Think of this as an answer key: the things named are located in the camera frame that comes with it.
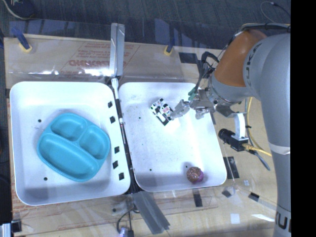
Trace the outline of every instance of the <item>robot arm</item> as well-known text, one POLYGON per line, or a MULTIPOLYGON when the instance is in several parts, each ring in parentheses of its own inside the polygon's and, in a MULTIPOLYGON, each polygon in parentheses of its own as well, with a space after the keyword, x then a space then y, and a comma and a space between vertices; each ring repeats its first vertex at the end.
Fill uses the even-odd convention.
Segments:
MULTIPOLYGON (((236 120, 237 114, 231 110, 231 105, 247 97, 255 97, 261 101, 276 171, 277 209, 274 237, 289 237, 291 236, 290 34, 267 37, 252 26, 254 27, 250 25, 249 29, 243 29, 235 35, 215 71, 208 78, 208 87, 196 89, 190 101, 181 100, 171 118, 180 117, 191 108, 196 111, 198 119, 205 113, 219 112, 225 117, 234 117, 236 120)), ((236 135, 238 134, 232 133, 231 136, 237 141, 237 145, 242 145, 242 141, 234 138, 236 135)), ((219 134, 219 137, 224 139, 223 134, 219 134)))

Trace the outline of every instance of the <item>blue plate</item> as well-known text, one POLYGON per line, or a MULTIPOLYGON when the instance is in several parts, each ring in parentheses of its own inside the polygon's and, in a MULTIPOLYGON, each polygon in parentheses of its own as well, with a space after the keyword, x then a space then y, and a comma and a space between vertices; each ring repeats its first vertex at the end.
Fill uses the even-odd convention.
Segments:
POLYGON ((73 113, 56 117, 40 136, 39 158, 57 173, 77 182, 96 175, 109 154, 109 136, 73 113))

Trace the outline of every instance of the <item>hole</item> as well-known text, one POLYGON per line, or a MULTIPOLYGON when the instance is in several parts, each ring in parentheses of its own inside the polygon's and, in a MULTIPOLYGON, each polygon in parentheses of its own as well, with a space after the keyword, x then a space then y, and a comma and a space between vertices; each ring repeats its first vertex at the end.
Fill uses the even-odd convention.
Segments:
POLYGON ((119 178, 120 180, 124 179, 124 173, 120 173, 120 174, 118 175, 118 178, 119 178))
POLYGON ((115 169, 119 164, 118 164, 118 161, 116 160, 115 162, 112 163, 113 165, 113 169, 115 169))
POLYGON ((111 121, 111 124, 113 123, 113 122, 115 122, 115 117, 110 117, 110 121, 111 121))

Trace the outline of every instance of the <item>dark shoe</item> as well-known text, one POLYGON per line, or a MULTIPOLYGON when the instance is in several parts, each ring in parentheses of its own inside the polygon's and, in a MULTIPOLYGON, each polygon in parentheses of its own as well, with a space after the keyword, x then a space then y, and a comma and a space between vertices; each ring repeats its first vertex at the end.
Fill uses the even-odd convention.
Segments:
POLYGON ((19 19, 29 19, 35 16, 35 10, 29 0, 2 0, 8 11, 19 19))

